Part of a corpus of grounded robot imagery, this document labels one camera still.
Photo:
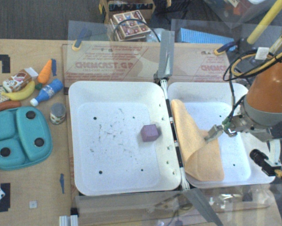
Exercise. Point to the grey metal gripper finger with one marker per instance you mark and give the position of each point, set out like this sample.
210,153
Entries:
213,132

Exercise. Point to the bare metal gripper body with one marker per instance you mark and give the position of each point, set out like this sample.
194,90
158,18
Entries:
239,123

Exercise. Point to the orange cloth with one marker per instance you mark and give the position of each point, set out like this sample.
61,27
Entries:
197,159

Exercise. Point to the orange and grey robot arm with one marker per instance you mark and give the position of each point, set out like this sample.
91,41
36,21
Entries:
265,91

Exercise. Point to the white plastic tray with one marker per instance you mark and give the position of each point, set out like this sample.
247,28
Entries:
112,145
235,154

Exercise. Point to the thin black and white rod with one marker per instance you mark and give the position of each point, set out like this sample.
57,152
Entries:
171,123

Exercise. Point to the purple cube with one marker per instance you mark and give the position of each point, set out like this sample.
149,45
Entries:
149,133

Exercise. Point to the blue foam block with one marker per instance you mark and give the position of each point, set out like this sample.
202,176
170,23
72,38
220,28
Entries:
202,35

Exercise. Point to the brown cardboard board red print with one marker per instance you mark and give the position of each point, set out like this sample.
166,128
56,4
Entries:
112,62

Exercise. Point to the wooden grid puzzle box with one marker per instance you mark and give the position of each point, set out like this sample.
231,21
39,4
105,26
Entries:
131,27

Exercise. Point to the small grey can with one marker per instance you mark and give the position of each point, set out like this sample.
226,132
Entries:
58,114

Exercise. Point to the blue bottle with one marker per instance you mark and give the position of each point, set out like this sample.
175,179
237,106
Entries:
47,92

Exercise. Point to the orange carrot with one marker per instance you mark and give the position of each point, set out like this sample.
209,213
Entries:
44,73

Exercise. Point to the teal divided plate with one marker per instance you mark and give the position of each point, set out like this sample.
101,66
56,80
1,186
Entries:
20,138

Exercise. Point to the yellow banana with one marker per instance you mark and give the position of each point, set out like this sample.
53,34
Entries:
20,94

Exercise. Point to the brown and white carton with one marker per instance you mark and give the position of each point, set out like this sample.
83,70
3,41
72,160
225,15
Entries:
18,80

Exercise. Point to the red sausage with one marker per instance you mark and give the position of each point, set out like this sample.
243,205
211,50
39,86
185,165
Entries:
4,106

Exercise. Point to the black cylinder on white bracket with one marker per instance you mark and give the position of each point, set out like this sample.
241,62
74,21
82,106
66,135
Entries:
260,160

